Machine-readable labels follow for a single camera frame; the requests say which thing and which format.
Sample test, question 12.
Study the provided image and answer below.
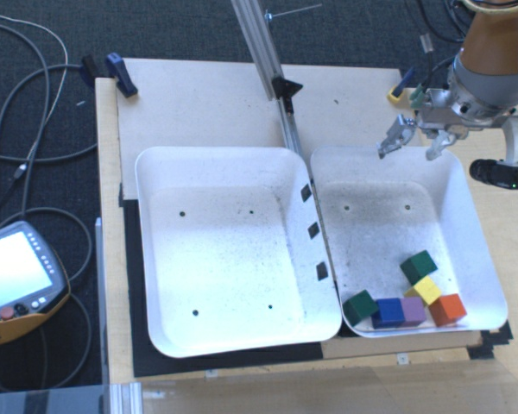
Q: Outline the white plastic tray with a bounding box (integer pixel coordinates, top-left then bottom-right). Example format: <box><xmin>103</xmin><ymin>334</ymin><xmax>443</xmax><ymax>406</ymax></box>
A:
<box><xmin>134</xmin><ymin>145</ymin><xmax>344</xmax><ymax>359</ymax></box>
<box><xmin>308</xmin><ymin>145</ymin><xmax>509</xmax><ymax>339</ymax></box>

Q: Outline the purple cube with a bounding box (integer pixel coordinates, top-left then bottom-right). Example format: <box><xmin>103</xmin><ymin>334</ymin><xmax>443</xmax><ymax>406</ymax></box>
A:
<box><xmin>398</xmin><ymin>296</ymin><xmax>428</xmax><ymax>329</ymax></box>

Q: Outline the dark green cube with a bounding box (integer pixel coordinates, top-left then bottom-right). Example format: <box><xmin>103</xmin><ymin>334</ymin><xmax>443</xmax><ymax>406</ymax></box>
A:
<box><xmin>342</xmin><ymin>289</ymin><xmax>380</xmax><ymax>328</ymax></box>
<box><xmin>399</xmin><ymin>249</ymin><xmax>439</xmax><ymax>286</ymax></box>

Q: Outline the blue cube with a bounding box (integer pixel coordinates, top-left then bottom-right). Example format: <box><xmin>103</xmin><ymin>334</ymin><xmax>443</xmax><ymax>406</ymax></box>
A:
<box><xmin>370</xmin><ymin>298</ymin><xmax>406</xmax><ymax>330</ymax></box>

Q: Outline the yellow cube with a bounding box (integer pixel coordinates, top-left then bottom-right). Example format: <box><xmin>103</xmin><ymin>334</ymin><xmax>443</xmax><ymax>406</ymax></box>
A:
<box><xmin>403</xmin><ymin>275</ymin><xmax>443</xmax><ymax>307</ymax></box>

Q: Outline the black cylinder on white bracket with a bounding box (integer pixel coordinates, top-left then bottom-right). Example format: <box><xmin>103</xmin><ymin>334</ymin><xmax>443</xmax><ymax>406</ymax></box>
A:
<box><xmin>469</xmin><ymin>114</ymin><xmax>518</xmax><ymax>191</ymax></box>

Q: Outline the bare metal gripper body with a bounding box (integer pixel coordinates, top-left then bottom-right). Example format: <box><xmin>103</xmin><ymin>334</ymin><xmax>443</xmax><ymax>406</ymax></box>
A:
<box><xmin>415</xmin><ymin>87</ymin><xmax>517</xmax><ymax>140</ymax></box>

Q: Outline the orange cube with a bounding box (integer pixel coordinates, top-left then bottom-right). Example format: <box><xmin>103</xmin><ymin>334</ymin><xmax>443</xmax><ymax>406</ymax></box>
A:
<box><xmin>426</xmin><ymin>292</ymin><xmax>468</xmax><ymax>329</ymax></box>

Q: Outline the pale wood flat board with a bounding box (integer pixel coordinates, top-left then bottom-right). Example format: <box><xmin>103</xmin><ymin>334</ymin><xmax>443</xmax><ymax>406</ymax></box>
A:
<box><xmin>116</xmin><ymin>57</ymin><xmax>424</xmax><ymax>200</ymax></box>

